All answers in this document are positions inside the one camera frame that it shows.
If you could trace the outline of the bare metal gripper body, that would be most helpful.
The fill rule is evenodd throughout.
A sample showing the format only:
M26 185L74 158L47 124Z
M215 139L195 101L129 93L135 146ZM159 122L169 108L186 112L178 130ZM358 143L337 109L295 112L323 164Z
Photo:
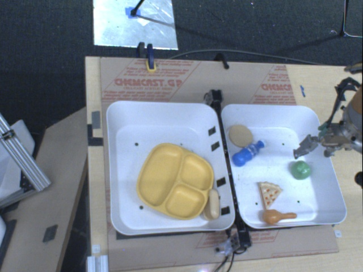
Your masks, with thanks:
M318 127L318 138L325 152L354 150L362 152L362 124L351 122L324 123Z

